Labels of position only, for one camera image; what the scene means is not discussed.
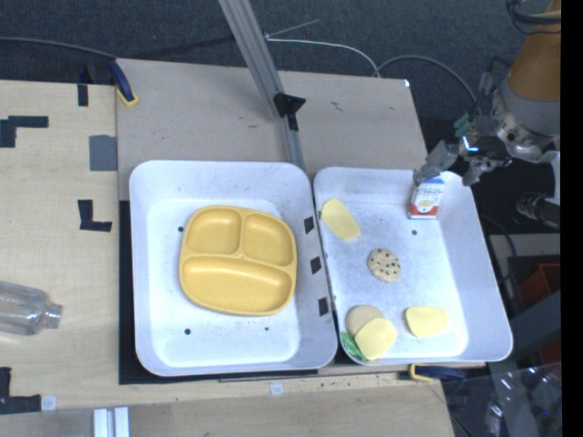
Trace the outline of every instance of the yellow food piece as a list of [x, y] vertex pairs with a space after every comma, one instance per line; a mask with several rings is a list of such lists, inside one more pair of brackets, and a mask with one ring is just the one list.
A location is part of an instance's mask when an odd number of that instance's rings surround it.
[[397, 329], [385, 318], [369, 320], [356, 332], [354, 341], [368, 361], [374, 361], [397, 340]]
[[352, 239], [361, 234], [353, 215], [338, 198], [324, 202], [322, 220], [331, 232], [340, 239]]
[[447, 329], [447, 312], [436, 306], [413, 306], [404, 312], [409, 330], [415, 337], [433, 337]]
[[348, 311], [346, 315], [346, 331], [354, 338], [358, 330], [360, 330], [369, 320], [384, 317], [375, 306], [355, 306]]

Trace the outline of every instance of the table surface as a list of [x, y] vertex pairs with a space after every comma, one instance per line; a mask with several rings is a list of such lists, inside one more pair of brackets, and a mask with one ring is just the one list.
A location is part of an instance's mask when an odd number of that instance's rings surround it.
[[[56, 330], [0, 333], [11, 395], [52, 395], [59, 409], [269, 397], [274, 379], [118, 384], [118, 202], [127, 198], [131, 169], [151, 158], [286, 159], [281, 122], [269, 118], [245, 69], [119, 63], [140, 98], [133, 108], [112, 86], [88, 86], [88, 106], [81, 107], [76, 85], [0, 81], [0, 119], [49, 117], [48, 128], [19, 128], [15, 147], [0, 148], [0, 279], [45, 290], [64, 305]], [[308, 99], [298, 119], [311, 178], [334, 165], [422, 163], [424, 141], [402, 80], [290, 72], [281, 79], [288, 93]], [[118, 140], [118, 171], [90, 167], [89, 138], [101, 135]], [[110, 231], [79, 228], [80, 199], [93, 200], [93, 220], [111, 221]], [[286, 396], [391, 389], [402, 412], [420, 400], [416, 386], [389, 369], [331, 365], [315, 376], [277, 380]], [[438, 423], [434, 435], [451, 435], [447, 409], [430, 392], [424, 416]], [[420, 425], [418, 414], [407, 414], [399, 422]]]

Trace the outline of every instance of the yellow plate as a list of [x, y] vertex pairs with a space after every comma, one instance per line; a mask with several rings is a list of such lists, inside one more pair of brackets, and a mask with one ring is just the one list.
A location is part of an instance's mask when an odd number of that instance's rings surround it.
[[282, 310], [295, 291], [297, 251], [288, 225], [250, 208], [209, 206], [184, 230], [179, 277], [203, 308], [247, 316]]

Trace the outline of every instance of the clear plastic bottle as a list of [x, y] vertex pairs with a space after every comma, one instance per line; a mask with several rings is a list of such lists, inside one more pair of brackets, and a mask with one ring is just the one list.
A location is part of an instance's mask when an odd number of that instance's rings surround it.
[[56, 329], [62, 311], [44, 291], [0, 280], [0, 330], [33, 335]]

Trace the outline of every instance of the small box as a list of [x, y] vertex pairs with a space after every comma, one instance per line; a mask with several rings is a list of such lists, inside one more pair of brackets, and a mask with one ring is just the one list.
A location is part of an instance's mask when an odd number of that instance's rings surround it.
[[445, 183], [439, 178], [429, 178], [415, 186], [408, 214], [410, 219], [437, 219], [437, 210], [444, 193]]

